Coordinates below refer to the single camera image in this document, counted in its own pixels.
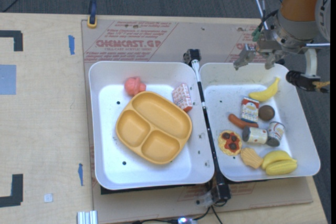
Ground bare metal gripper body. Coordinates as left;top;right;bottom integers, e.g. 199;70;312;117
255;27;313;55

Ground yellow ridged biscuit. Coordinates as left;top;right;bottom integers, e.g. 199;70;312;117
240;147;264;169

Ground red and white packet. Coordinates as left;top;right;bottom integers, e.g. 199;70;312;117
240;97;260;124

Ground orange sausage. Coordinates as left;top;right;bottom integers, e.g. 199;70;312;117
227;113;259;130

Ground yellow banana bunch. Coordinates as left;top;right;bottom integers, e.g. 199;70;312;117
261;150;298;176

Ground orange divided plate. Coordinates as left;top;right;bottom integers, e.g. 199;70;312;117
115;91;193;165

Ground orange and white carton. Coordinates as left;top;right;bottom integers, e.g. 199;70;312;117
171;83;194;113

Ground pink toy doughnut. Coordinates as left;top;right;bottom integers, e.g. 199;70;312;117
124;77;147;97

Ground white plastic tray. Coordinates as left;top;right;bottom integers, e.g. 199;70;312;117
198;62;321;183
88;60;215;190

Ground brown cardboard board red print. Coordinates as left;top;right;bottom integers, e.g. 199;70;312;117
81;18;314;221

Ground yellow pasta with meatballs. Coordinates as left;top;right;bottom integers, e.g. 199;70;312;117
217;130;243;156

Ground white can grey ends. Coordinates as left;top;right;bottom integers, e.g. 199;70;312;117
241;125;269;145

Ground brown ball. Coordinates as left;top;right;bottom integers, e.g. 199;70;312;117
258;104;276;122

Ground white can red print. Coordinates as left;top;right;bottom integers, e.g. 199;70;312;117
266;121;286;147

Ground black cylinder on white bracket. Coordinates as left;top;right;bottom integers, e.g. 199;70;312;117
285;47;322;93

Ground thin black and white rod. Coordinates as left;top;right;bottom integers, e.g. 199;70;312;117
191;59;227;187

